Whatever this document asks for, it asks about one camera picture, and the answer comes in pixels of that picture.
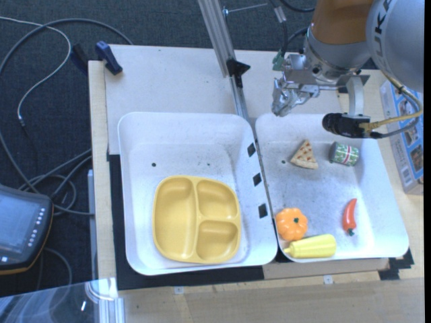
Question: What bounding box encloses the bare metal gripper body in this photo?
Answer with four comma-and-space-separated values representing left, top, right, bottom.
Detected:
280, 53, 339, 93

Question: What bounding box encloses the toy pizza slice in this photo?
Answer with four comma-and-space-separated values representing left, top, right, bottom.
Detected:
290, 139, 320, 170

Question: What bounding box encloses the green and white can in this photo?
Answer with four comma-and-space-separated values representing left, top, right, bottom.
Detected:
328, 141, 361, 168

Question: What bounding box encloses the white plastic tray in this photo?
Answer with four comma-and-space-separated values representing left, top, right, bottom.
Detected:
254, 112, 410, 264
117, 111, 279, 277

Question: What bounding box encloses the pale flat board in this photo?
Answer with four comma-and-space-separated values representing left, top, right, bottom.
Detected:
104, 44, 391, 281

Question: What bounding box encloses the blue printed carton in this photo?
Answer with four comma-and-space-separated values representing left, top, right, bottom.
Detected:
379, 80, 425, 195

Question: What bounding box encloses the orange toy pumpkin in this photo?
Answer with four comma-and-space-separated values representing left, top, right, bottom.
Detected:
275, 207, 309, 242

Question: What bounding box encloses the red chili pepper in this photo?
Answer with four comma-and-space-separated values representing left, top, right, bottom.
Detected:
341, 198, 358, 238

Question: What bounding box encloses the yellow mustard bottle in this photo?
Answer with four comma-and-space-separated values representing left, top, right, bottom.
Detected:
282, 233, 338, 260

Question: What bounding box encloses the yellow divided plate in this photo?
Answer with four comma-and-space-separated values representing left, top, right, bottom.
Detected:
152, 174, 242, 265

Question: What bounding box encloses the black cylinder on white bracket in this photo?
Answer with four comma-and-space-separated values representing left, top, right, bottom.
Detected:
321, 74, 372, 139

